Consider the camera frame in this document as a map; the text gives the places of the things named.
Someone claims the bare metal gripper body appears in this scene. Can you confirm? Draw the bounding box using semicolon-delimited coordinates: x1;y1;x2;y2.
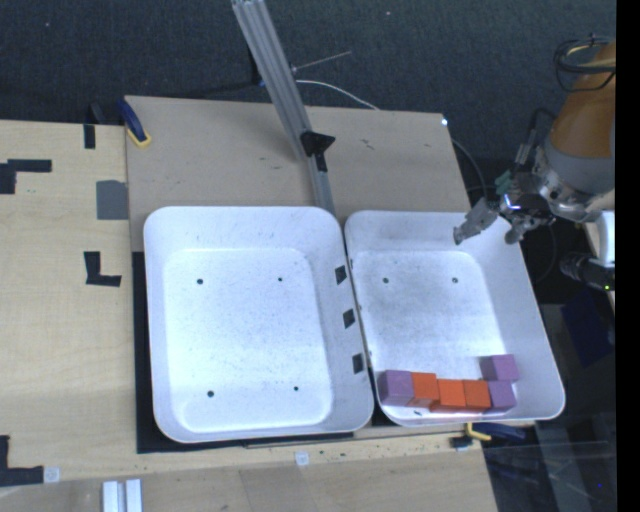
499;167;602;230

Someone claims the white plastic tray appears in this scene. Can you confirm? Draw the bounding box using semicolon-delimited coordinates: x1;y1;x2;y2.
142;205;376;445
343;209;567;428

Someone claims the purple cube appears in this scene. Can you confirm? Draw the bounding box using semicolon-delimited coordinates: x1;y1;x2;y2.
485;380;518;413
479;353;521;384
376;369;416;408

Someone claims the orange cube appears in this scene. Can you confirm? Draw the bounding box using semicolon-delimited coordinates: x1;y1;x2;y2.
462;379;493;413
429;378;469;413
405;371;442;409

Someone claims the pale wood board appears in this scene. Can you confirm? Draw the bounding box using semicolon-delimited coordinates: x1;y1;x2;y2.
123;94;484;454

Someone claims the black cylinder on white bracket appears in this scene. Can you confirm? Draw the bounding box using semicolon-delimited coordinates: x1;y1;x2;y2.
558;209;617;294

